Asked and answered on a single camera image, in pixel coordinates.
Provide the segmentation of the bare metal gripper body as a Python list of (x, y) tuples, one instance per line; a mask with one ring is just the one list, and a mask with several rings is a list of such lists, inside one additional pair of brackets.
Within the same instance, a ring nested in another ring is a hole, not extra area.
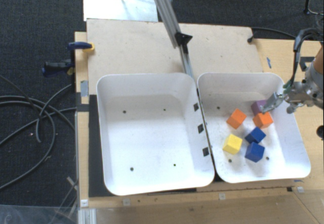
[(290, 80), (283, 86), (283, 92), (277, 94), (276, 107), (282, 102), (288, 103), (287, 113), (294, 113), (297, 108), (316, 106), (323, 109), (323, 83), (316, 83), (314, 80), (302, 80), (291, 82)]

